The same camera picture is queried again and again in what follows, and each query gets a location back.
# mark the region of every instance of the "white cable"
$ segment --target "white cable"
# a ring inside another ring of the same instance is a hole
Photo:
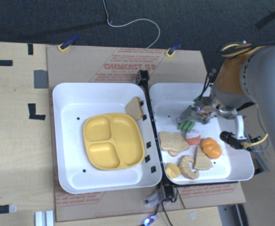
[[[106,17],[107,17],[107,20],[106,20],[106,21],[107,21],[107,24],[108,24],[109,26],[111,26],[111,27],[113,27],[113,28],[121,28],[121,27],[125,27],[125,26],[127,26],[127,25],[129,25],[129,24],[138,22],[138,21],[148,21],[148,22],[153,23],[153,24],[157,27],[157,29],[158,29],[158,35],[157,35],[156,40],[155,40],[152,44],[150,44],[147,48],[150,48],[152,45],[154,45],[154,44],[158,41],[158,39],[159,39],[159,37],[160,37],[160,35],[161,35],[161,30],[160,30],[159,26],[157,25],[157,23],[155,23],[155,22],[153,22],[152,20],[147,19],[147,18],[139,18],[139,19],[133,20],[133,21],[127,23],[127,24],[123,24],[123,25],[112,25],[112,24],[109,22],[109,15],[108,15],[108,11],[107,11],[107,8],[106,8],[105,0],[102,0],[102,2],[103,2],[104,9],[105,9],[105,12],[106,12]]]

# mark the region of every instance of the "yellow plate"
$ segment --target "yellow plate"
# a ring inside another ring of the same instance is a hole
[[[127,114],[93,116],[85,121],[83,136],[89,160],[98,169],[133,167],[145,156],[138,124]]]

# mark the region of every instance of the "toy pumpkin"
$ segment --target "toy pumpkin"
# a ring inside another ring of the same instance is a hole
[[[220,145],[214,139],[208,137],[202,141],[202,150],[208,157],[217,159],[222,154]]]

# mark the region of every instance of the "blue clamp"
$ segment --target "blue clamp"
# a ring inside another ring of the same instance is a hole
[[[73,45],[78,39],[79,35],[74,35],[70,37],[67,41],[58,46],[59,51],[62,53],[67,51],[70,48],[70,45]]]
[[[166,51],[166,56],[167,56],[168,58],[171,58],[171,57],[174,55],[175,50],[176,50],[176,49],[179,49],[180,47],[181,47],[181,40],[179,39],[179,40],[177,40],[177,41],[174,43],[174,45],[173,45],[171,48],[169,48],[169,49]]]

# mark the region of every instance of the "black hole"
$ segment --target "black hole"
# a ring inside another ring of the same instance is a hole
[[[154,173],[154,172],[156,172],[156,167],[155,166],[151,167],[151,173]]]
[[[147,157],[145,157],[145,162],[149,162],[150,161],[150,155],[148,155]]]

